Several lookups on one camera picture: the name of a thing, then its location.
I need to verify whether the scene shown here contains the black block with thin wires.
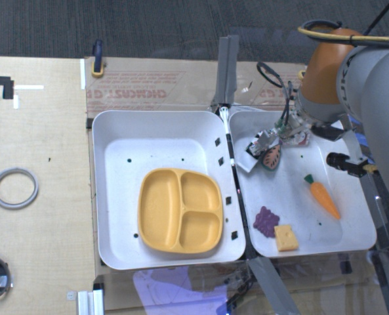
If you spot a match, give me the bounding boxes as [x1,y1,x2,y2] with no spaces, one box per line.
[224,272,258,312]

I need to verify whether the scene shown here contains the yellow cheese wedge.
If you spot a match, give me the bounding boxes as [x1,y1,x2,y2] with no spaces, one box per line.
[274,224,300,253]

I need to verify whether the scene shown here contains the yellow divided plate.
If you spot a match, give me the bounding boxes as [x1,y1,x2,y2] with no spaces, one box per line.
[137,167,225,255]

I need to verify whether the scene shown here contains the red watermelon slice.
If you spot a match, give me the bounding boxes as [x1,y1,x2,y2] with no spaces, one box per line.
[260,144,283,172]

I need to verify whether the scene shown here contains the black cylinder on white bracket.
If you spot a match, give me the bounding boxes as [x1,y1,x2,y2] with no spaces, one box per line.
[325,116,379,179]

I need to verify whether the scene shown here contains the red and white packet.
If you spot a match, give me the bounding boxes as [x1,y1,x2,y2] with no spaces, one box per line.
[286,131,312,148]

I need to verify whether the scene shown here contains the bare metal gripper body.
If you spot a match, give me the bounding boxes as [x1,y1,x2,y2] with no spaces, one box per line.
[268,112,314,144]

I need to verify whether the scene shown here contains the brown cardboard board red print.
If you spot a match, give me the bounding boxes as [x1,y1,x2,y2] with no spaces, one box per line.
[84,56,389,312]

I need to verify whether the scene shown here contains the orange carrot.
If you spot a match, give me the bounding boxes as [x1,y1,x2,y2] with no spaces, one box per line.
[303,173,342,221]

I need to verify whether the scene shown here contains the purple grapes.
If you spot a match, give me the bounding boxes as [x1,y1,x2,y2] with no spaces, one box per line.
[253,205,281,240]

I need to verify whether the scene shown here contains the white plastic tray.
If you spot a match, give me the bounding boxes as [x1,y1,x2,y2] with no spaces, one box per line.
[91,110,247,272]
[228,110,378,259]

